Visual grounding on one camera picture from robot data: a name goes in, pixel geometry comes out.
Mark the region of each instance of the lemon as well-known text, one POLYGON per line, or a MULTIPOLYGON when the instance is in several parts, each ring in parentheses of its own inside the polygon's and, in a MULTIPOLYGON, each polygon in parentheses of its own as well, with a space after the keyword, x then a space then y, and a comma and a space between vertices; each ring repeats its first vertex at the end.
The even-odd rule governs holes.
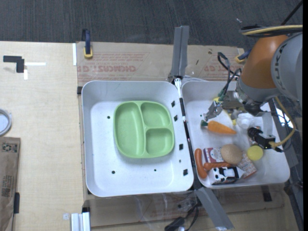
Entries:
POLYGON ((258 145, 253 145, 248 148, 247 156, 250 160, 257 161, 263 156, 263 149, 258 145))

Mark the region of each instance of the brown ball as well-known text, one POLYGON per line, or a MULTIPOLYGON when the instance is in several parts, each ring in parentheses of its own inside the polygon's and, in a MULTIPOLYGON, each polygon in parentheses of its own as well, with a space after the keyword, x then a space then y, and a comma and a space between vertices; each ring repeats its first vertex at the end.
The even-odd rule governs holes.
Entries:
POLYGON ((235 144, 225 144, 220 149, 222 159, 229 164, 237 165, 243 157, 242 151, 235 144))

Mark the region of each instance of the green plate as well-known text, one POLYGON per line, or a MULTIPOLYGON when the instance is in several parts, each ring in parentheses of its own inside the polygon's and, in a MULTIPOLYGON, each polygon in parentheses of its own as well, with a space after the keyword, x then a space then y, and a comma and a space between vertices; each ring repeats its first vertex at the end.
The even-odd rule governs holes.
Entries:
POLYGON ((129 101, 118 105, 114 113, 114 135, 118 150, 127 157, 164 156, 174 147, 170 113, 156 102, 129 101))

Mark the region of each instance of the sausage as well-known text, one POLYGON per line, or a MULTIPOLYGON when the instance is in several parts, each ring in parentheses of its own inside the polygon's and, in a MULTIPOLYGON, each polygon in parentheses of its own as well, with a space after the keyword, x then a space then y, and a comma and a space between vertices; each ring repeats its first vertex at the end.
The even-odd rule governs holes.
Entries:
POLYGON ((215 168, 215 167, 231 167, 232 165, 227 162, 221 162, 221 163, 204 163, 203 168, 205 168, 207 171, 215 168))
POLYGON ((206 178, 207 177, 207 171, 202 166, 202 150, 200 148, 197 148, 194 151, 194 159, 196 161, 197 165, 197 172, 199 177, 206 178))

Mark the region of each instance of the toy carrot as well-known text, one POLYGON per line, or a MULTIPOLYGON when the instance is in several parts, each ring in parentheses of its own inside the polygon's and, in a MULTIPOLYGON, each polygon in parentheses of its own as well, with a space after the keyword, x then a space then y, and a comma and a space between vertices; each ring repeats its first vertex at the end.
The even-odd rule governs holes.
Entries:
POLYGON ((227 127, 226 125, 223 125, 217 121, 209 121, 206 122, 204 120, 201 121, 202 127, 207 127, 208 130, 211 132, 216 133, 223 133, 223 134, 236 134, 236 131, 231 129, 230 127, 227 127))

